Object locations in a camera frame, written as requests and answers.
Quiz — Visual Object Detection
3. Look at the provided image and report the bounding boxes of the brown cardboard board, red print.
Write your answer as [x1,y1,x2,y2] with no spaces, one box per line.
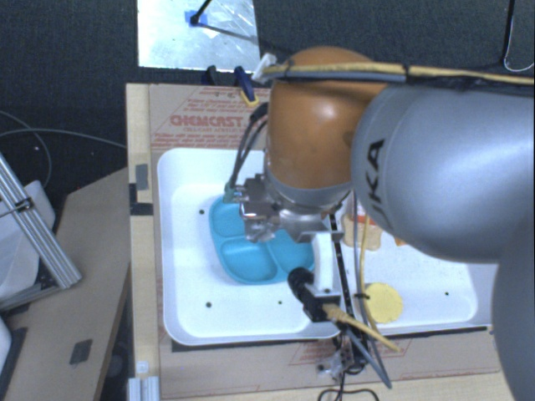
[147,83,504,399]

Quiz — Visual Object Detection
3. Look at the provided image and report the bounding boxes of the blue divided plate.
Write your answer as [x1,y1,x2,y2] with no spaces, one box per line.
[207,195,316,286]

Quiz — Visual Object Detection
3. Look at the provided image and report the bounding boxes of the tan toy bread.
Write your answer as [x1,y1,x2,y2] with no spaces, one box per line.
[339,205,384,251]

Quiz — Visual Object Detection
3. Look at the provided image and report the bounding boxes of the white plastic tray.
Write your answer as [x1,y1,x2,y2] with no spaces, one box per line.
[334,193,499,336]
[155,147,343,347]

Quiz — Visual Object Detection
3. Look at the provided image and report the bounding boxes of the thin black and white rod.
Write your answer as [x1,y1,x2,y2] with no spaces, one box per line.
[329,211,369,353]

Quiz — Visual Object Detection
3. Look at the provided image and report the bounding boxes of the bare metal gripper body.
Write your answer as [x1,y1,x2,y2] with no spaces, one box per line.
[238,175,332,244]

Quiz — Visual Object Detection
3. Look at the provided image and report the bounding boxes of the black cylinder on white bracket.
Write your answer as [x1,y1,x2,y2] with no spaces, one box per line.
[287,229,344,323]

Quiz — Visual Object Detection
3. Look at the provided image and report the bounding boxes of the yellow round biscuit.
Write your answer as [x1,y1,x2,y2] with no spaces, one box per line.
[364,282,405,324]

